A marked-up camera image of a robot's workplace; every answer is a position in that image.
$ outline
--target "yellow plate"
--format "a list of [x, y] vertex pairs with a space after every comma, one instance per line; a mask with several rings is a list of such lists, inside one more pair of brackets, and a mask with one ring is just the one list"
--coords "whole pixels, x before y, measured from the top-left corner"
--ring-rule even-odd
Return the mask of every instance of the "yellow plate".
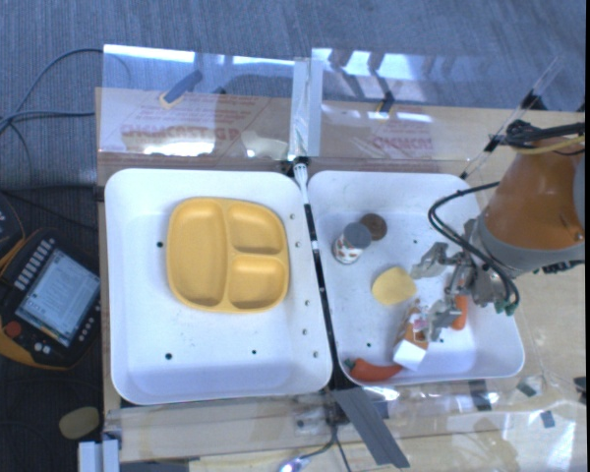
[[288, 288], [284, 225], [266, 206], [192, 198], [168, 224], [168, 284], [193, 308], [249, 313], [272, 308]]

